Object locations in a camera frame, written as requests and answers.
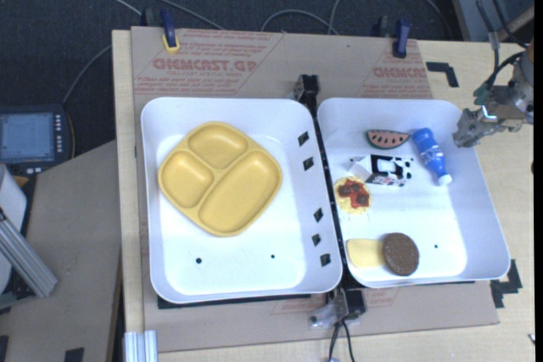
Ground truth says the red watermelon slice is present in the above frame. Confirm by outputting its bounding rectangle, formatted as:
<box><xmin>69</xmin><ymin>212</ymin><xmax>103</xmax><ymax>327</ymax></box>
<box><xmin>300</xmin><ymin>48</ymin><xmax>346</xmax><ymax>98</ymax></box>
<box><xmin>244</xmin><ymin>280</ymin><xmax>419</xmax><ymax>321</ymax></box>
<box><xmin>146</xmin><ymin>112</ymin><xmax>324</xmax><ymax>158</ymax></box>
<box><xmin>365</xmin><ymin>129</ymin><xmax>411</xmax><ymax>151</ymax></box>

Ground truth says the brown burger patty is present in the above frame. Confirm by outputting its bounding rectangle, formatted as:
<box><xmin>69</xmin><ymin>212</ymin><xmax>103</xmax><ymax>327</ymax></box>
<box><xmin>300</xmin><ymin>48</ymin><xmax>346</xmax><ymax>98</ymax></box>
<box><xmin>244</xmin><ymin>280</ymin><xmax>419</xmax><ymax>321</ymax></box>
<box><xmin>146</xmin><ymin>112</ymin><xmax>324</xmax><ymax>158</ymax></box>
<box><xmin>382</xmin><ymin>231</ymin><xmax>421</xmax><ymax>277</ymax></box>

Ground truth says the yellow cheese slice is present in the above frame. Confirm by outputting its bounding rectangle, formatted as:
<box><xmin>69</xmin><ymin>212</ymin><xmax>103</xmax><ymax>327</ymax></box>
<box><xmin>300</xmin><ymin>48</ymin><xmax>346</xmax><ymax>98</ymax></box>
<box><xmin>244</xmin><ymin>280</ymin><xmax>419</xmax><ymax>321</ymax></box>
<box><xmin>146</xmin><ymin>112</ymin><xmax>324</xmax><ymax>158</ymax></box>
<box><xmin>345</xmin><ymin>237</ymin><xmax>388</xmax><ymax>270</ymax></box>

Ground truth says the yellow pizza with red sauce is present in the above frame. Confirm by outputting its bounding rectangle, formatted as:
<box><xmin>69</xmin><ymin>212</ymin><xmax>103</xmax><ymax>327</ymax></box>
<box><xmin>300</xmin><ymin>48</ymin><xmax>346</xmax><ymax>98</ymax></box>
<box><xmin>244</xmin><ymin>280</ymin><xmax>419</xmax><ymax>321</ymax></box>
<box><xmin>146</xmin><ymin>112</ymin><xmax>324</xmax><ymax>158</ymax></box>
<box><xmin>333</xmin><ymin>175</ymin><xmax>373</xmax><ymax>216</ymax></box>

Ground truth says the brown cardboard board red print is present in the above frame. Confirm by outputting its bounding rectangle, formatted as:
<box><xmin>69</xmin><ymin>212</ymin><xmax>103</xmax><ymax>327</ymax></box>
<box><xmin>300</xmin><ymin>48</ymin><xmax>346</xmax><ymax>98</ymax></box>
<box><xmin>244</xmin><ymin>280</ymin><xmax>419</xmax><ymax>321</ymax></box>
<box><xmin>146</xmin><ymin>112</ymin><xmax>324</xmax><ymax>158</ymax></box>
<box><xmin>130</xmin><ymin>25</ymin><xmax>501</xmax><ymax>353</ymax></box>

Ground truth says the blue bottle white cap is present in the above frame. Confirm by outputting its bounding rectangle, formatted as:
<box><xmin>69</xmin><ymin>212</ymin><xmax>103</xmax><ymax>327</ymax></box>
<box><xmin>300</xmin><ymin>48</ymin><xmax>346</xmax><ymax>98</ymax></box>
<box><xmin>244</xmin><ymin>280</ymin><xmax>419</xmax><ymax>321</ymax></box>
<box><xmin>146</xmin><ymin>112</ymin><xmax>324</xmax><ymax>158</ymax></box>
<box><xmin>411</xmin><ymin>127</ymin><xmax>454</xmax><ymax>187</ymax></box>

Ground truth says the yellow divided plate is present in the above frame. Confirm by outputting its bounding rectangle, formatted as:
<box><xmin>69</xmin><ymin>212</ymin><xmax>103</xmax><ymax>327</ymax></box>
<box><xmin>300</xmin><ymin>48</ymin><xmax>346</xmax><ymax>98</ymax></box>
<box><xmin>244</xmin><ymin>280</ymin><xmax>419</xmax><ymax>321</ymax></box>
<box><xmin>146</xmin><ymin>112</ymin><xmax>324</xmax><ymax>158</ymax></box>
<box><xmin>157</xmin><ymin>120</ymin><xmax>284</xmax><ymax>238</ymax></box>

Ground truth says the white plastic tray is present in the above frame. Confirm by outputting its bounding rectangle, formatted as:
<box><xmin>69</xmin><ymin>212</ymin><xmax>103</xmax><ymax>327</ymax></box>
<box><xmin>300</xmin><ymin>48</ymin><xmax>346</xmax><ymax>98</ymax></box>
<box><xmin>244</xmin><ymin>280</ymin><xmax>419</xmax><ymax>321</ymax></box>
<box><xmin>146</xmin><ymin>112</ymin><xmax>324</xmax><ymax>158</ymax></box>
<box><xmin>139</xmin><ymin>96</ymin><xmax>344</xmax><ymax>304</ymax></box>
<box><xmin>316</xmin><ymin>97</ymin><xmax>512</xmax><ymax>290</ymax></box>

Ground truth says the black and white milk carton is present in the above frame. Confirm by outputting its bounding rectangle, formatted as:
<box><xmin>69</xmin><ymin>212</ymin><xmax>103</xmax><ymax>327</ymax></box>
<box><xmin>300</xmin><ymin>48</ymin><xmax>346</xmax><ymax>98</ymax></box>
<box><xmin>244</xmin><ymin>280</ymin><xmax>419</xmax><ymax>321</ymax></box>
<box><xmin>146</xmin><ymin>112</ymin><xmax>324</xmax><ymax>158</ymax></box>
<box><xmin>347</xmin><ymin>153</ymin><xmax>415</xmax><ymax>189</ymax></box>

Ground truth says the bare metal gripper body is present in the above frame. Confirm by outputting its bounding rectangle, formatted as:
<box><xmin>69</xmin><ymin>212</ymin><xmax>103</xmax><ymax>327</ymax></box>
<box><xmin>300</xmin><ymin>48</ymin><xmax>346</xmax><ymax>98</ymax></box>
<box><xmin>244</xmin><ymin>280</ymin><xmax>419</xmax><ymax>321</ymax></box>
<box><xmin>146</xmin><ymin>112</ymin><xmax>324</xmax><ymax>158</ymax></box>
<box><xmin>478</xmin><ymin>75</ymin><xmax>535</xmax><ymax>133</ymax></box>

